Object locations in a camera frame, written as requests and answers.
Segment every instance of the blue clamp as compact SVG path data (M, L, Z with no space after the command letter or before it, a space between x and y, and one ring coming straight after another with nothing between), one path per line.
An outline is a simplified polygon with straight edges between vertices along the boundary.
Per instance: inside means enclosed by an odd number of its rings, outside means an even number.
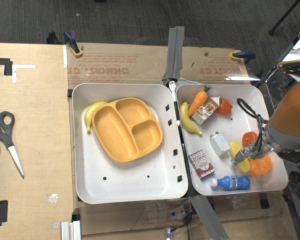
M76 40L72 37L69 31L63 32L65 43L69 43L70 51L74 56L80 57L82 55L82 50L78 47Z
M239 61L241 58L245 59L244 63L247 64L250 60L256 58L256 54L250 51L241 51L241 52L230 52L230 59L233 61Z

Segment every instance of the yellow banana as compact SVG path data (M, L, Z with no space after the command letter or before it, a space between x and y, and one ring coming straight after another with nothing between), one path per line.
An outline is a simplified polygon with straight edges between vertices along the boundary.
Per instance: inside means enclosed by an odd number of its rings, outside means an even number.
M202 131L198 130L197 127L192 123L190 117L188 116L188 104L186 102L182 103L180 107L180 118L181 126L190 133L202 135Z
M108 104L106 101L98 101L91 105L88 110L86 111L84 115L84 122L86 125L86 131L88 133L91 133L91 124L92 124L92 116L94 115L94 112L98 109L101 108L102 106Z

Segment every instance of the blue water bottle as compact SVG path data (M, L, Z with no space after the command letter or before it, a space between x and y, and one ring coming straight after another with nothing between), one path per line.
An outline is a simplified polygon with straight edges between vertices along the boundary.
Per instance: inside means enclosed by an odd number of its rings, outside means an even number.
M212 178L211 187L221 186L226 190L246 190L250 187L250 180L247 176L225 176L221 179Z

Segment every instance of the red pepper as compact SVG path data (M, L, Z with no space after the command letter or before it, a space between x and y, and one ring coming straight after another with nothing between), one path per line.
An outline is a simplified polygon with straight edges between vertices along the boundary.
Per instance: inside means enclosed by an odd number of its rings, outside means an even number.
M220 98L220 105L216 109L216 113L223 116L230 115L233 106L224 98Z

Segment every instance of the scissors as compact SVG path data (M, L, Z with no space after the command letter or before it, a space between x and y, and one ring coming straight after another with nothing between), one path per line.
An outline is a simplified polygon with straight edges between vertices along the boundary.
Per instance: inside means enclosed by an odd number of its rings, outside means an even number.
M9 117L11 119L10 123L5 123L5 117ZM0 140L5 144L6 148L9 150L10 155L14 161L16 168L21 174L22 178L25 178L24 171L22 170L21 163L15 148L15 145L12 141L12 128L15 124L15 116L14 114L3 111L0 113Z

